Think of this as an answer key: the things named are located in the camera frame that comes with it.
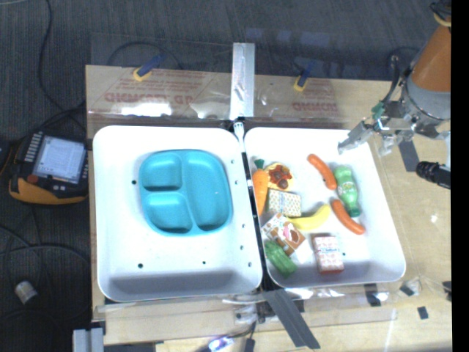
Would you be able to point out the black cylinder on white bracket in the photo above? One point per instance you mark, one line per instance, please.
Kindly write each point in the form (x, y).
(432, 171)

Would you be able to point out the green plastic bottle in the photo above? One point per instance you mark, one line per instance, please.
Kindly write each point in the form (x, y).
(346, 189)

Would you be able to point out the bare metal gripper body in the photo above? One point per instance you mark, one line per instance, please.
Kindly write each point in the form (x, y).
(397, 121)

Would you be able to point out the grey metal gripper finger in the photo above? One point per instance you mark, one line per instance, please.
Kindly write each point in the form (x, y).
(387, 143)
(357, 135)

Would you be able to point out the toy pizza slice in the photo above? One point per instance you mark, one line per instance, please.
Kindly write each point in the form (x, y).
(279, 176)

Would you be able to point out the orange toy sausage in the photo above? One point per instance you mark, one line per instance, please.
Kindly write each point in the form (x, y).
(347, 218)
(323, 171)

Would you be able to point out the silver metal cylinder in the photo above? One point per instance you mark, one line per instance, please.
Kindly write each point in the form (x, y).
(25, 292)

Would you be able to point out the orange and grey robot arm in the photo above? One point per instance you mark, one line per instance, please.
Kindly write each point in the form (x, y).
(430, 61)

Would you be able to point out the yellow banana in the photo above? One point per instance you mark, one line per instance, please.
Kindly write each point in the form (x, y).
(311, 220)

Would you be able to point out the orange toy carrot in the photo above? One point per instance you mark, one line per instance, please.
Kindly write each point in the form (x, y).
(260, 189)

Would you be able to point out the white plastic tray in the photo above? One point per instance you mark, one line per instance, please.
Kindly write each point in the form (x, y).
(370, 255)
(176, 266)

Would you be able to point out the white biscuit print packet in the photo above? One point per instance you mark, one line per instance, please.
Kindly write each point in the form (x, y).
(284, 233)

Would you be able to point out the yellow green patterned carton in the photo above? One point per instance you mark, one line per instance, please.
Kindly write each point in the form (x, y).
(284, 202)

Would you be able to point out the brown cardboard board red print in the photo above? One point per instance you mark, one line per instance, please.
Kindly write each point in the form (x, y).
(421, 211)

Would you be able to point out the blue divided plate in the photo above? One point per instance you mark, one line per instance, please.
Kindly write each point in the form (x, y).
(205, 189)

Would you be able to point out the green ribbed toy vegetable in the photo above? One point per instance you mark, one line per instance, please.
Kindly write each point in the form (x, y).
(281, 259)

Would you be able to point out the pink patterned carton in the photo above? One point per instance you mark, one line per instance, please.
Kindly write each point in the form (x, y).
(328, 254)

